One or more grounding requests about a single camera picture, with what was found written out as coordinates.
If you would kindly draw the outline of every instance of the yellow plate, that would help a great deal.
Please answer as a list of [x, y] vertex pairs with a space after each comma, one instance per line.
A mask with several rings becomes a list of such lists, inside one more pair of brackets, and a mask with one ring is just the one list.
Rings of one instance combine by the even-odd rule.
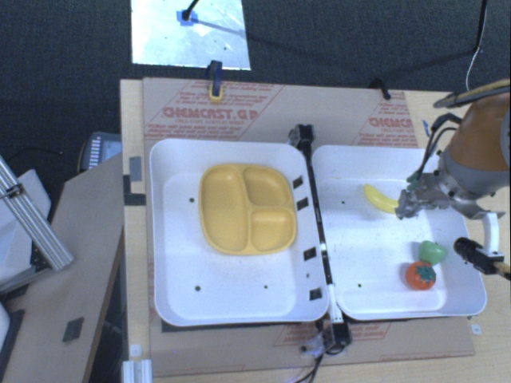
[[220, 164], [200, 179], [200, 225], [208, 243], [233, 255], [289, 247], [296, 237], [293, 195], [284, 176], [254, 164]]

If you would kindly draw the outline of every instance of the red toy tomato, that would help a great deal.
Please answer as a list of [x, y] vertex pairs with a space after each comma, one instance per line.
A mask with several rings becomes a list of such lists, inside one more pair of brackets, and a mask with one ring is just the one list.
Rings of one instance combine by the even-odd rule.
[[415, 290], [428, 290], [436, 280], [434, 269], [426, 261], [416, 261], [406, 270], [406, 281]]

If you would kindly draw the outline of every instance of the toy banana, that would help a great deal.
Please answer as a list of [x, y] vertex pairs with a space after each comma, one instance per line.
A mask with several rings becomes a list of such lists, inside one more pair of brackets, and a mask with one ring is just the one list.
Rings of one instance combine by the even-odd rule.
[[398, 201], [383, 195], [370, 184], [364, 184], [364, 195], [377, 209], [389, 214], [395, 213], [394, 209], [398, 206]]

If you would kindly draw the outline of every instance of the wooden table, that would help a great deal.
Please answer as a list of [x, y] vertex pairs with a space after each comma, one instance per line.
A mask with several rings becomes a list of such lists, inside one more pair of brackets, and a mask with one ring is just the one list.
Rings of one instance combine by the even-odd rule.
[[[426, 145], [422, 120], [433, 121], [445, 109], [433, 110], [432, 104], [446, 93], [405, 92], [406, 102], [414, 124], [418, 144]], [[143, 87], [141, 81], [121, 82], [121, 119], [123, 141], [123, 173], [129, 174], [131, 156], [144, 154]], [[466, 108], [455, 111], [463, 115]], [[131, 183], [131, 193], [145, 194], [145, 181]], [[501, 221], [501, 250], [509, 262], [509, 188], [494, 198], [481, 201], [486, 208], [506, 211]], [[483, 230], [479, 222], [467, 223], [472, 239], [482, 242]], [[145, 206], [125, 207], [125, 245], [128, 299], [128, 342], [138, 344], [140, 353], [132, 353], [131, 360], [149, 358], [148, 268]], [[420, 361], [392, 361], [372, 364], [324, 366], [319, 368], [317, 382], [381, 382], [381, 381], [507, 381], [511, 364], [511, 308], [509, 284], [501, 277], [484, 277], [488, 294], [485, 310], [468, 323], [478, 325], [481, 334], [473, 336], [475, 357], [442, 358]], [[295, 381], [307, 369], [274, 369], [255, 372], [215, 373], [195, 376], [158, 377], [157, 383], [206, 382], [283, 382]]]

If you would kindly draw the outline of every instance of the white tray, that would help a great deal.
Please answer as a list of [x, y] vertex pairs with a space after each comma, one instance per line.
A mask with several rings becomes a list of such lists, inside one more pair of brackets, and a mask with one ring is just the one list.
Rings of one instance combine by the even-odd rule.
[[[297, 234], [286, 250], [238, 256], [209, 246], [200, 226], [200, 178], [217, 164], [261, 164], [281, 172], [295, 202]], [[305, 160], [287, 144], [168, 139], [149, 157], [152, 190], [155, 303], [158, 314], [176, 326], [226, 323], [307, 322], [321, 318], [328, 296], [319, 250]], [[316, 256], [303, 252], [315, 247]], [[317, 298], [314, 291], [320, 291]]]
[[[313, 155], [319, 204], [342, 311], [359, 320], [474, 315], [486, 304], [481, 275], [453, 250], [467, 237], [465, 222], [453, 209], [421, 211], [399, 220], [373, 207], [363, 193], [372, 184], [397, 199], [414, 172], [422, 150], [322, 146]], [[431, 160], [433, 169], [438, 160]], [[446, 248], [434, 266], [437, 281], [427, 291], [411, 290], [404, 279], [407, 265], [418, 260], [423, 240]]]

